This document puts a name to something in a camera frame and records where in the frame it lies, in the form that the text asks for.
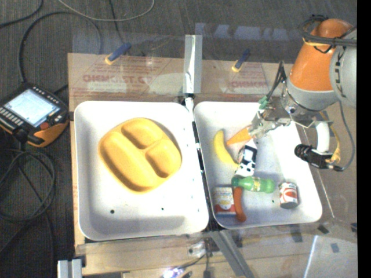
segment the banana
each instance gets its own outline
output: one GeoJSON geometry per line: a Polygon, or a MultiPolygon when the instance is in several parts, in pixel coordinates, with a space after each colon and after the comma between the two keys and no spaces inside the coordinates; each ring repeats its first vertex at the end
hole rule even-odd
{"type": "Polygon", "coordinates": [[[224,132],[219,130],[214,136],[214,150],[217,157],[224,163],[232,164],[235,168],[238,164],[233,160],[230,153],[227,151],[224,145],[224,132]]]}

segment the green bottle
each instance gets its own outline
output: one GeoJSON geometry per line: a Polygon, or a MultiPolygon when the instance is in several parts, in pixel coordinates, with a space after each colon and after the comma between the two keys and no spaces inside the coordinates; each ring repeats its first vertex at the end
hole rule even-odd
{"type": "Polygon", "coordinates": [[[272,179],[262,179],[254,176],[247,176],[244,178],[233,176],[232,186],[240,186],[251,192],[273,193],[275,190],[275,183],[272,179]]]}

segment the lcd screen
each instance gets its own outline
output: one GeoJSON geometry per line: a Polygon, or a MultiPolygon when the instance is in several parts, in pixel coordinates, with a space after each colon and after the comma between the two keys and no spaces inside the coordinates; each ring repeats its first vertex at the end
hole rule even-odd
{"type": "Polygon", "coordinates": [[[50,113],[55,113],[60,109],[31,89],[22,92],[5,104],[5,107],[34,127],[44,122],[50,113]]]}

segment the soda can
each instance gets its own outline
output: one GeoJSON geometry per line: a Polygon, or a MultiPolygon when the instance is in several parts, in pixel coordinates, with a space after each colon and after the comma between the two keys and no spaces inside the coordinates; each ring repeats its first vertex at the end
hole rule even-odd
{"type": "Polygon", "coordinates": [[[297,207],[297,186],[292,182],[283,182],[279,185],[279,204],[284,209],[297,207]]]}

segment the black floor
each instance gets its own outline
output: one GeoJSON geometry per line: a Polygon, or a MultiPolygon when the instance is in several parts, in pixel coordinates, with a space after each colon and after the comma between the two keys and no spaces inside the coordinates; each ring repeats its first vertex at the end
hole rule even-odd
{"type": "MultiPolygon", "coordinates": [[[[151,0],[63,1],[87,16],[101,19],[111,19],[113,14],[116,19],[130,18],[145,12],[151,5],[151,0]]],[[[297,26],[312,14],[357,24],[357,0],[155,0],[153,9],[147,14],[116,24],[112,21],[89,21],[75,13],[66,14],[72,11],[58,0],[42,0],[40,9],[27,17],[37,10],[40,2],[0,0],[0,100],[13,92],[23,79],[51,92],[63,88],[68,82],[68,52],[108,53],[121,40],[119,35],[202,34],[204,58],[235,60],[232,51],[243,48],[234,40],[238,27],[244,30],[259,28],[262,34],[268,30],[285,30],[288,39],[284,41],[279,38],[264,40],[263,35],[250,39],[250,60],[293,63],[302,44],[297,26]],[[22,17],[26,18],[6,23],[22,17]],[[212,40],[216,31],[223,28],[229,35],[212,40]],[[21,45],[23,36],[26,41],[21,45]]],[[[167,56],[178,56],[171,47],[167,52],[167,56]]],[[[66,89],[58,94],[68,103],[66,89]]],[[[13,158],[5,152],[8,147],[17,148],[18,144],[0,130],[0,178],[5,175],[13,158]]],[[[47,214],[27,222],[26,226],[23,222],[0,220],[0,277],[52,277],[56,275],[58,260],[74,256],[70,130],[39,151],[52,159],[55,168],[54,197],[47,214]]],[[[27,179],[41,198],[46,196],[51,183],[48,174],[30,158],[22,159],[6,180],[0,182],[0,213],[3,216],[24,218],[39,206],[40,200],[27,179]]]]}

